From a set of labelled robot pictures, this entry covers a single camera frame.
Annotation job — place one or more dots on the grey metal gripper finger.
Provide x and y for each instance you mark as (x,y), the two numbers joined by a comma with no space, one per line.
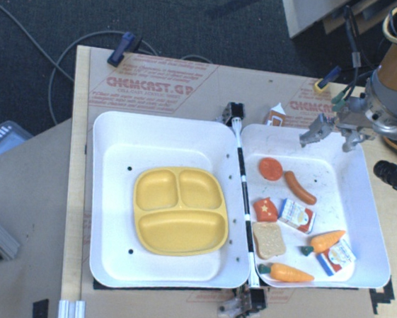
(351,140)
(315,131)

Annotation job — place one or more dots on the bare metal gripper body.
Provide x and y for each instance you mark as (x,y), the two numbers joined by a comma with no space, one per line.
(361,118)

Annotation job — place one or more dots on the small orange and white carton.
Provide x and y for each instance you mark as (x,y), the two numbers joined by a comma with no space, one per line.
(275,115)

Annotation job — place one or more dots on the white plastic tray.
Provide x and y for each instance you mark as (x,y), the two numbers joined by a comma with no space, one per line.
(365,195)
(109,251)

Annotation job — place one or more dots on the red round toy slice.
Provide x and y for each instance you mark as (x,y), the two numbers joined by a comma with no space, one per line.
(270,168)

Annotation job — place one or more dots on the orange toy sausage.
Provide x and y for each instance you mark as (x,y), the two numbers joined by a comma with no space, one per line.
(299,187)

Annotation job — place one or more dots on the white blue red carton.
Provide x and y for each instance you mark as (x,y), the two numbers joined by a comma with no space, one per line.
(337,257)
(297,216)

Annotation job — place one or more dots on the red packet with yellow star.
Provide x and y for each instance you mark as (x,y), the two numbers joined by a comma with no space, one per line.
(265,210)

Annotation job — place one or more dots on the black and white thin rod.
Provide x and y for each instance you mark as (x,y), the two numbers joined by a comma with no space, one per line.
(244,199)

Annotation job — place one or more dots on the orange toy carrot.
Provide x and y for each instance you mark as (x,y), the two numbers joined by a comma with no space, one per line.
(287,272)
(326,241)

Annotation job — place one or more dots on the toy bread slice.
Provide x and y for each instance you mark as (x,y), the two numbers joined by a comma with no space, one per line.
(268,240)

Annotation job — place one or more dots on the brown cardboard board red print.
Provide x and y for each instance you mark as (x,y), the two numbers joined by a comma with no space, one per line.
(200,83)

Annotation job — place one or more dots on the yellow divided plate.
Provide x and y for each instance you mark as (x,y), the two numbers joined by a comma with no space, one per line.
(181,211)

